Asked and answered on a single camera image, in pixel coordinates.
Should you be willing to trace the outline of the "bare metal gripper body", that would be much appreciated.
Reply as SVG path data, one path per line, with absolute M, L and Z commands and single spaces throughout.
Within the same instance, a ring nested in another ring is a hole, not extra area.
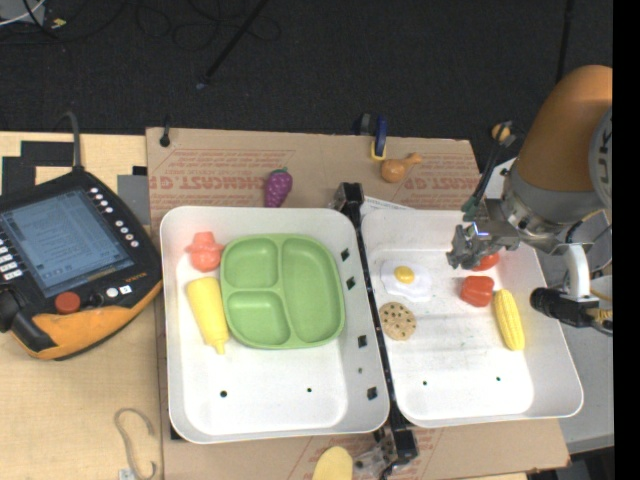
M 564 254 L 568 245 L 558 238 L 562 224 L 547 221 L 527 206 L 485 199 L 477 214 L 477 237 L 487 252 L 516 250 L 526 244 L 545 254 Z

